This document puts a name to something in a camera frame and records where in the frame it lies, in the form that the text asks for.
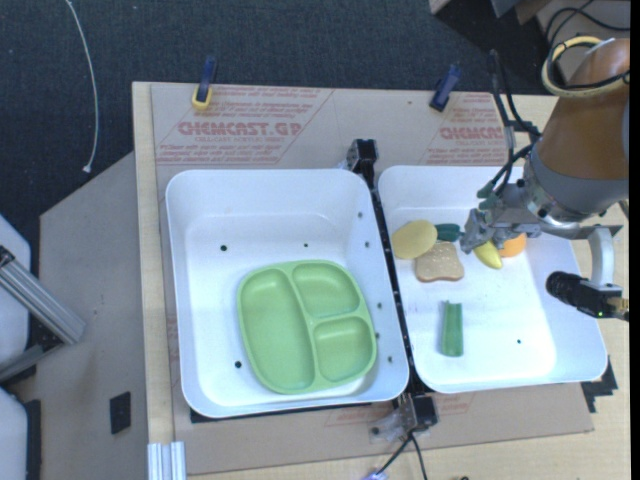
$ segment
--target green plate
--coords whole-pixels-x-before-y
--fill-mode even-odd
[[[369,310],[353,276],[326,260],[250,272],[237,308],[251,366],[269,389],[309,393],[355,380],[376,358]]]

